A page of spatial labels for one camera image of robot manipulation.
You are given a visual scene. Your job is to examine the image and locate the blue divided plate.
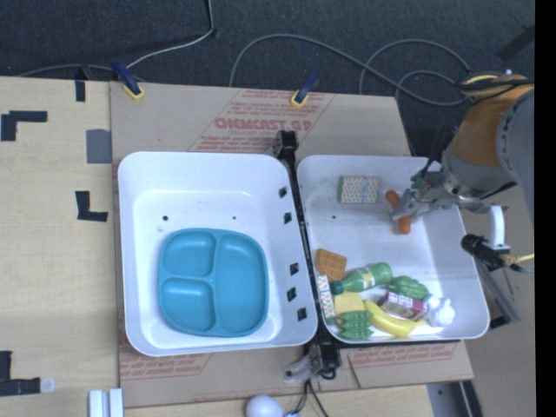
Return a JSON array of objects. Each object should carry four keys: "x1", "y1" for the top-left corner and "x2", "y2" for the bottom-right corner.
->
[{"x1": 156, "y1": 227, "x2": 271, "y2": 339}]

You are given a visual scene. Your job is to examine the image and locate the brown waffle biscuit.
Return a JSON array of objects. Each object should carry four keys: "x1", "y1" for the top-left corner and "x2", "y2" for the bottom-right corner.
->
[{"x1": 314, "y1": 248, "x2": 349, "y2": 283}]

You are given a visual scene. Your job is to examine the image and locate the yellow cheese wedge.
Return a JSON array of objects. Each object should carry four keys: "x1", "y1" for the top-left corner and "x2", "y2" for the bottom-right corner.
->
[{"x1": 333, "y1": 290, "x2": 367, "y2": 317}]

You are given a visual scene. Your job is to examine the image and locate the white plastic tray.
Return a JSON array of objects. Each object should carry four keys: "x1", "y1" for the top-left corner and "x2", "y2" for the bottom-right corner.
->
[
  {"x1": 296, "y1": 154, "x2": 492, "y2": 345},
  {"x1": 116, "y1": 150, "x2": 320, "y2": 358}
]

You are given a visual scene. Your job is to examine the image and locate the thin black rod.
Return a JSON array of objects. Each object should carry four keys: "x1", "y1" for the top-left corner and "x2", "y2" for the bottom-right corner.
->
[{"x1": 281, "y1": 154, "x2": 335, "y2": 355}]

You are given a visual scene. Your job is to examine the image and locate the green pea pods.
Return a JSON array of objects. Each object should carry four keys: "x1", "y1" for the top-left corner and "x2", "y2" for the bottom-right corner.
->
[{"x1": 335, "y1": 310, "x2": 375, "y2": 342}]

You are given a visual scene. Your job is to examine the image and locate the black cylinder on white bracket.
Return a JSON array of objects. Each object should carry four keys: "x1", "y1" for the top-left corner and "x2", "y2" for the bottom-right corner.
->
[{"x1": 460, "y1": 204, "x2": 512, "y2": 271}]

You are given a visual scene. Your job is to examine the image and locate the green bottle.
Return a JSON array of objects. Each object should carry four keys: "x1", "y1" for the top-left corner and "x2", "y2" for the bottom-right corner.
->
[{"x1": 329, "y1": 261, "x2": 394, "y2": 296}]

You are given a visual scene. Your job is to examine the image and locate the white carton with red pattern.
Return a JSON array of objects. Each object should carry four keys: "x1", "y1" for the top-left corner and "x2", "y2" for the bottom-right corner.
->
[{"x1": 315, "y1": 274, "x2": 338, "y2": 320}]

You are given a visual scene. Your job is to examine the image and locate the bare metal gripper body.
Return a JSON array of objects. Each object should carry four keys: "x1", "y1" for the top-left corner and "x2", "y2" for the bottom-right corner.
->
[{"x1": 407, "y1": 174, "x2": 484, "y2": 215}]

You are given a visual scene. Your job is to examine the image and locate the pink carton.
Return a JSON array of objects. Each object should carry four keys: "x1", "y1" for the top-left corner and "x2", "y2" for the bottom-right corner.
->
[{"x1": 376, "y1": 290, "x2": 429, "y2": 322}]

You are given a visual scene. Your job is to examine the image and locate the white egg-shaped object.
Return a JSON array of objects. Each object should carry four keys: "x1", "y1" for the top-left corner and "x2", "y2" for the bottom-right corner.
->
[{"x1": 244, "y1": 394, "x2": 286, "y2": 417}]

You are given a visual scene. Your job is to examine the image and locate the brown cardboard board red print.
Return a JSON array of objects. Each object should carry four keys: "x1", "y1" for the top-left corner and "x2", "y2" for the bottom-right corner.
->
[{"x1": 108, "y1": 80, "x2": 475, "y2": 409}]

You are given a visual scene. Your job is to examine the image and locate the yellow banana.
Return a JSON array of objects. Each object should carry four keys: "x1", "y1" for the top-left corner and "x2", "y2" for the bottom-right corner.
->
[{"x1": 363, "y1": 298, "x2": 427, "y2": 339}]

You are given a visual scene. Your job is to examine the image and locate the orange sausage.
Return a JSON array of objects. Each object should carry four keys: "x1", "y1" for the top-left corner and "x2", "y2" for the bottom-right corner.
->
[{"x1": 385, "y1": 189, "x2": 413, "y2": 236}]

